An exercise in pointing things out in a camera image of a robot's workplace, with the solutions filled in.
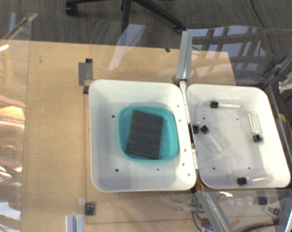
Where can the black ribbed rectangular block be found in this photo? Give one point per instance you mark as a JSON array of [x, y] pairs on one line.
[[144, 134]]

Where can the teal plastic bowl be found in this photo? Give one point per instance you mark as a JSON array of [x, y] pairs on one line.
[[171, 139]]

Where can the thin black and white rod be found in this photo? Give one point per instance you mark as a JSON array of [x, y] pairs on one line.
[[185, 103]]

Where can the white plastic tray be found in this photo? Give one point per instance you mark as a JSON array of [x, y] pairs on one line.
[[240, 153], [104, 134]]

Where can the clear plastic bottle black cap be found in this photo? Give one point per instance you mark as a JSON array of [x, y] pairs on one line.
[[213, 104], [195, 129], [256, 138], [205, 129], [241, 181]]

